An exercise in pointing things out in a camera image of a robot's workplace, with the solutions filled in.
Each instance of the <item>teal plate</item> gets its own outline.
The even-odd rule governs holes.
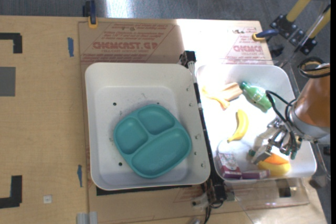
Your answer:
[[[131,168],[145,178],[161,176],[188,156],[191,139],[180,122],[160,105],[146,105],[114,128],[114,143]]]

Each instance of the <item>wooden table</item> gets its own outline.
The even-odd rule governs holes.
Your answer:
[[[75,223],[78,213],[90,211],[79,22],[87,19],[0,16],[0,33],[23,37],[22,53],[13,53],[12,40],[0,40],[0,67],[15,68],[15,96],[0,96],[0,204],[14,195],[10,191],[12,176],[22,176],[22,202],[18,207],[0,209],[0,223]],[[68,38],[73,39],[73,57]],[[308,180],[303,179],[310,201],[307,205],[246,212],[230,211],[228,205],[224,212],[213,210],[208,223],[326,223],[317,192]],[[172,219],[149,217],[128,223],[187,224],[193,218],[171,215]],[[120,223],[116,221],[102,223]]]

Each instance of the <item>green bottle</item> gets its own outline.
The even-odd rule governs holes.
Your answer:
[[[240,88],[246,94],[246,97],[249,97],[253,103],[261,105],[266,111],[272,107],[264,89],[257,86],[251,86],[247,82],[242,82]]]

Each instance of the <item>white tray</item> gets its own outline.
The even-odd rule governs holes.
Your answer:
[[[287,74],[277,66],[212,64],[199,67],[196,76],[200,92],[203,86],[220,87],[220,85],[230,82],[241,83],[247,81],[275,92],[287,101],[295,98]],[[257,166],[250,162],[247,153],[254,146],[256,136],[263,133],[267,129],[267,124],[276,117],[274,110],[271,108],[267,113],[262,112],[248,102],[243,94],[232,100],[225,111],[222,110],[217,101],[205,97],[202,93],[201,101],[213,157],[216,157],[218,147],[219,152],[234,153],[242,172],[257,169]],[[281,101],[276,103],[277,110],[280,112],[285,110],[285,106]],[[237,127],[236,112],[238,109],[247,113],[249,128],[240,141],[227,143],[226,140],[235,132]],[[273,152],[279,153],[276,147],[273,147]],[[290,164],[291,170],[284,178],[307,177],[315,173],[317,164],[309,142],[302,143],[296,158],[290,160]],[[219,176],[222,176],[216,161],[215,166]]]
[[[177,64],[94,63],[85,72],[91,176],[105,190],[201,184],[210,165],[191,73]],[[153,179],[137,175],[113,143],[115,125],[148,104],[168,109],[192,140],[188,157]]]

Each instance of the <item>blue mark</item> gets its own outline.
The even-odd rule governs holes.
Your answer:
[[[83,185],[82,185],[82,166],[80,164],[78,165],[77,175],[78,175],[78,179],[79,179],[79,185],[80,185],[80,187],[83,187]]]
[[[69,50],[70,57],[74,56],[73,43],[74,43],[74,40],[71,37],[68,37],[68,50]]]

